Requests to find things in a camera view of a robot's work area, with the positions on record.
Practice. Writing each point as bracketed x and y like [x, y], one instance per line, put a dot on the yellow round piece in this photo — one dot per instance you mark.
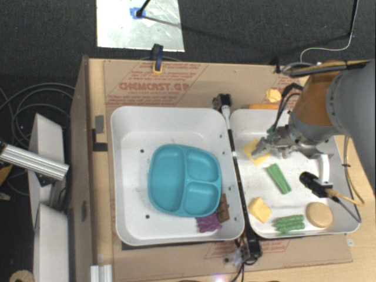
[273, 95]

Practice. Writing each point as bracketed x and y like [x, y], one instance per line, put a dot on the yellow cheese wedge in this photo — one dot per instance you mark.
[260, 210]

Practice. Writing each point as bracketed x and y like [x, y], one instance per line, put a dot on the yellow cheese slice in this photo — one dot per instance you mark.
[249, 150]

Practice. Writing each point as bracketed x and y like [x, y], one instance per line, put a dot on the brown chocolate bar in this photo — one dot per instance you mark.
[224, 208]

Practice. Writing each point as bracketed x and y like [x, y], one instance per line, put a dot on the green beans bundle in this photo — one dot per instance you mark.
[289, 223]

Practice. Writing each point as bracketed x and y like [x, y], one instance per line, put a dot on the green celery stick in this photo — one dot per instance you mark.
[279, 178]

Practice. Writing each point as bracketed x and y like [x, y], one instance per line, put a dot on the purple grapes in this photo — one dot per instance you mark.
[208, 223]

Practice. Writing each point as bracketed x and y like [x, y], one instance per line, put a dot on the black cylinder on white bracket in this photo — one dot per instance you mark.
[311, 182]

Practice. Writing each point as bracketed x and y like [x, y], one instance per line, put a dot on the orange flat block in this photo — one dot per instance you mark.
[264, 106]

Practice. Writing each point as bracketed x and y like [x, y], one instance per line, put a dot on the white plastic tray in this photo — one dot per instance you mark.
[132, 157]
[296, 169]

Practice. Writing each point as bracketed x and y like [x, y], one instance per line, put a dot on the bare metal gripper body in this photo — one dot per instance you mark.
[283, 141]

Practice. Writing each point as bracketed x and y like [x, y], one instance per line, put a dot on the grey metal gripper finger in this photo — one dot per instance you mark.
[265, 142]
[261, 152]

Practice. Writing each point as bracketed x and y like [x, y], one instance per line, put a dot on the blue divided plate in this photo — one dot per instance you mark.
[173, 181]

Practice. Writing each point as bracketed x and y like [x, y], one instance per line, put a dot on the tan round biscuit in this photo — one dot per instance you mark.
[319, 214]

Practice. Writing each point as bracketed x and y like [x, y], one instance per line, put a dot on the brown cardboard board red print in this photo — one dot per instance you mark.
[176, 84]

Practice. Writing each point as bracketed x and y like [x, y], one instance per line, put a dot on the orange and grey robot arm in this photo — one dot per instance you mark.
[349, 104]

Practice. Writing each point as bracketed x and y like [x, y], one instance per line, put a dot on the thin black and white rod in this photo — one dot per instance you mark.
[235, 154]

